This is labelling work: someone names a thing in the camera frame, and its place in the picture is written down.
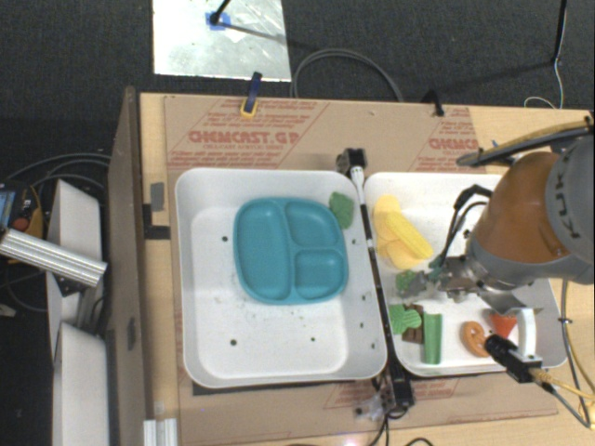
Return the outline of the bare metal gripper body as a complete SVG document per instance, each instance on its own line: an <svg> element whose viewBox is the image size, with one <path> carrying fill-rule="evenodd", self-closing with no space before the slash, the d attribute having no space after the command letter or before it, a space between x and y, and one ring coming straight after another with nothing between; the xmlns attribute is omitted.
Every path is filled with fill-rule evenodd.
<svg viewBox="0 0 595 446"><path fill-rule="evenodd" d="M469 295L480 296L485 283L473 267L474 260L468 256L447 257L438 276L437 289L456 303L463 302Z"/></svg>

